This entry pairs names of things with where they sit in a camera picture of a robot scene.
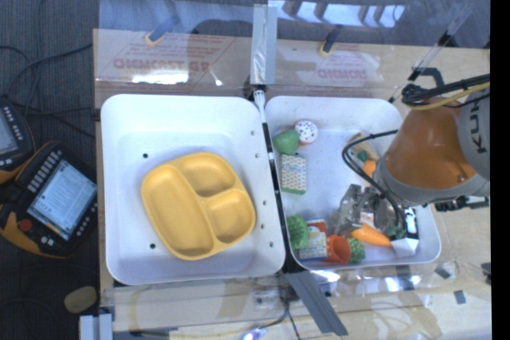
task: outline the table surface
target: table surface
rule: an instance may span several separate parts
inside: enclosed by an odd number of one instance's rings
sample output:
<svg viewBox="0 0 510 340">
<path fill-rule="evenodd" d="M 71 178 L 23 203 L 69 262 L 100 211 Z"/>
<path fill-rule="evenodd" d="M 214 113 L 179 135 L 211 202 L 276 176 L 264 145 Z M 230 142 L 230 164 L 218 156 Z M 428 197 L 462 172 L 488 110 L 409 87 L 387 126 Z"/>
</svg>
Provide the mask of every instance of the table surface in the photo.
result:
<svg viewBox="0 0 510 340">
<path fill-rule="evenodd" d="M 95 35 L 97 42 L 98 33 L 95 32 Z M 373 57 L 390 56 L 393 64 L 379 67 L 388 84 L 402 80 L 402 70 L 392 67 L 418 61 L 427 51 L 424 47 L 413 46 L 358 46 L 360 52 Z M 99 59 L 100 55 L 96 52 L 96 67 L 100 66 Z M 434 63 L 440 67 L 448 83 L 489 72 L 490 51 L 443 49 Z M 126 88 L 121 83 L 96 81 L 96 107 L 100 108 L 109 96 L 126 91 L 137 92 L 137 88 L 133 84 Z M 383 87 L 377 92 L 387 94 L 393 89 Z M 406 115 L 406 107 L 398 103 L 395 106 L 402 116 Z M 239 339 L 247 330 L 272 322 L 281 315 L 283 308 L 274 301 L 275 296 L 271 292 L 274 288 L 261 292 L 249 280 L 114 287 L 104 254 L 100 123 L 96 125 L 96 154 L 100 205 L 100 295 L 103 305 L 115 307 L 114 332 L 140 330 L 149 335 L 152 330 L 161 327 L 178 327 L 171 331 L 170 338 Z M 481 269 L 483 263 L 491 262 L 490 208 L 462 209 L 451 213 L 438 213 L 433 209 L 433 216 L 441 237 L 441 255 L 428 270 L 423 269 L 427 272 L 412 274 L 413 279 L 418 280 L 414 290 L 391 289 L 391 278 L 372 276 L 375 286 L 369 285 L 370 279 L 362 277 L 362 283 L 348 279 L 333 291 L 330 302 L 351 338 L 492 337 L 491 285 Z M 267 299 L 257 304 L 254 296 L 261 293 L 267 295 Z M 320 333 L 301 301 L 292 303 L 290 312 L 301 338 L 337 338 L 334 334 Z M 269 327 L 264 338 L 296 338 L 291 320 L 285 319 Z"/>
</svg>

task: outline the green pear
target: green pear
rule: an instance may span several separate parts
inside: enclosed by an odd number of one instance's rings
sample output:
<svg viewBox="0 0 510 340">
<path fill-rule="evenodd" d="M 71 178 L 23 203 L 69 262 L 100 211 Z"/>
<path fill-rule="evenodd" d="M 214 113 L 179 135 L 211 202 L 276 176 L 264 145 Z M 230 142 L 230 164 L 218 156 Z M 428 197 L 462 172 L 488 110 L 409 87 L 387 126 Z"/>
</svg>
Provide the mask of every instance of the green pear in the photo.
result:
<svg viewBox="0 0 510 340">
<path fill-rule="evenodd" d="M 295 129 L 283 131 L 273 138 L 273 145 L 280 153 L 291 154 L 300 146 L 300 134 Z"/>
</svg>

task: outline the yellow plate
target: yellow plate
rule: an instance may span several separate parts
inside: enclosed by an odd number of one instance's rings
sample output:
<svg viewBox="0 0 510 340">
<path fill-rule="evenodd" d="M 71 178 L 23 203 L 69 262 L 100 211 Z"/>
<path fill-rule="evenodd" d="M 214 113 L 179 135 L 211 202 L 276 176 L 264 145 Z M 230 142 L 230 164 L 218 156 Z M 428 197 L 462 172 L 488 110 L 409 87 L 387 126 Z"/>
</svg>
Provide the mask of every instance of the yellow plate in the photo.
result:
<svg viewBox="0 0 510 340">
<path fill-rule="evenodd" d="M 149 171 L 142 200 L 152 226 L 168 250 L 200 260 L 251 233 L 255 208 L 241 179 L 221 156 L 198 152 Z"/>
</svg>

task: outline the yellow cable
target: yellow cable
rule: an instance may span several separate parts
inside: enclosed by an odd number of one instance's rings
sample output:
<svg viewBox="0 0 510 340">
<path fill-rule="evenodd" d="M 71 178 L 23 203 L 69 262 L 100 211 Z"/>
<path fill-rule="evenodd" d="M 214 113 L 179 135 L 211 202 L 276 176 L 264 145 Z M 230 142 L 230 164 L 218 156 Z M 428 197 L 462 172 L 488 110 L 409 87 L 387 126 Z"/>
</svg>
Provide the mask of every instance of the yellow cable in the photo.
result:
<svg viewBox="0 0 510 340">
<path fill-rule="evenodd" d="M 446 105 L 449 102 L 453 102 L 454 100 L 458 100 L 459 98 L 461 98 L 463 96 L 473 94 L 474 92 L 480 91 L 482 89 L 489 88 L 490 86 L 491 86 L 491 83 L 490 83 L 490 81 L 488 81 L 488 82 L 485 82 L 480 85 L 475 85 L 474 87 L 471 87 L 470 89 L 466 89 L 465 91 L 458 92 L 457 94 L 450 96 L 448 98 L 445 98 L 444 100 L 441 100 L 438 102 L 434 102 L 434 103 L 427 104 L 427 105 L 407 105 L 407 106 L 410 107 L 411 109 L 415 109 L 417 111 L 425 111 L 427 109 L 441 107 L 443 105 Z"/>
</svg>

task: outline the toy carrot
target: toy carrot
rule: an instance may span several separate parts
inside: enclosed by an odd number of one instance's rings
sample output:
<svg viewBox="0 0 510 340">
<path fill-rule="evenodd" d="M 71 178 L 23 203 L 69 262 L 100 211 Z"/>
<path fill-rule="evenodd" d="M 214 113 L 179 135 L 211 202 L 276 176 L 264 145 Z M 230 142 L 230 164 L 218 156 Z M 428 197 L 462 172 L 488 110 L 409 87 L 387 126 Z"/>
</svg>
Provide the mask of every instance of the toy carrot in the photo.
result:
<svg viewBox="0 0 510 340">
<path fill-rule="evenodd" d="M 361 223 L 361 228 L 351 231 L 351 236 L 368 244 L 382 245 L 384 247 L 391 246 L 390 238 L 364 222 Z"/>
</svg>

